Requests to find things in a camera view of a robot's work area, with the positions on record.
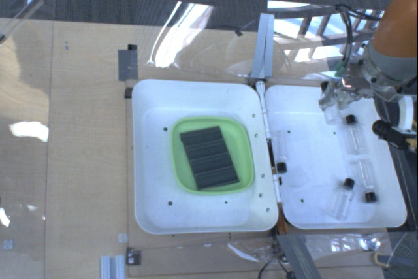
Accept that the black cylinder on white bracket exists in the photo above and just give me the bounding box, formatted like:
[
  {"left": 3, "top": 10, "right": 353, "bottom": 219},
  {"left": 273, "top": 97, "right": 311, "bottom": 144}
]
[{"left": 372, "top": 96, "right": 416, "bottom": 151}]

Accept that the white plastic tray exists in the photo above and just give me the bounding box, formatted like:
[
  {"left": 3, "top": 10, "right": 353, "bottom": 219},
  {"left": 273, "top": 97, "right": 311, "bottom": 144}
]
[
  {"left": 263, "top": 84, "right": 408, "bottom": 231},
  {"left": 131, "top": 78, "right": 280, "bottom": 236}
]

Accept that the thin black and white rod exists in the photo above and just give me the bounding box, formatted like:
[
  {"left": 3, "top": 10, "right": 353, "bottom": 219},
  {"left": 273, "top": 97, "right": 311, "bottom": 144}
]
[{"left": 255, "top": 80, "right": 283, "bottom": 233}]

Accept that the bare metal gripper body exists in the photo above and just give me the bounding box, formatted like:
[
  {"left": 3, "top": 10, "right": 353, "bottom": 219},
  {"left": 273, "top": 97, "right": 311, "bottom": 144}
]
[{"left": 332, "top": 61, "right": 404, "bottom": 102}]

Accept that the green plate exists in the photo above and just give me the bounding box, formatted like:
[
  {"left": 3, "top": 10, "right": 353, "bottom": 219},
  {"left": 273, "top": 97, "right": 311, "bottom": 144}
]
[{"left": 169, "top": 116, "right": 256, "bottom": 196}]

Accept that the clear bottle with black cap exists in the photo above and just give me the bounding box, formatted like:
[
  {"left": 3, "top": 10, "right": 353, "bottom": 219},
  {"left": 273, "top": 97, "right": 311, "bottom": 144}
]
[
  {"left": 353, "top": 157, "right": 378, "bottom": 204},
  {"left": 321, "top": 81, "right": 343, "bottom": 126},
  {"left": 344, "top": 114, "right": 369, "bottom": 155},
  {"left": 327, "top": 177, "right": 356, "bottom": 222},
  {"left": 273, "top": 129, "right": 289, "bottom": 174}
]

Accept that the black ribbed rectangular block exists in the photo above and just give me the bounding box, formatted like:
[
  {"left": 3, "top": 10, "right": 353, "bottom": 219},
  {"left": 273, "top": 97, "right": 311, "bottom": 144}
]
[{"left": 178, "top": 125, "right": 240, "bottom": 192}]

